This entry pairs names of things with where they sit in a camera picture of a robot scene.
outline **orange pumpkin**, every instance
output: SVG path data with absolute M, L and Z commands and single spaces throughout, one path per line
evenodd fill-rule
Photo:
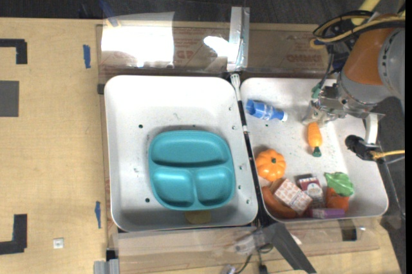
M 286 162 L 282 154 L 274 149 L 260 152 L 255 160 L 257 174 L 269 181 L 282 178 L 285 174 Z

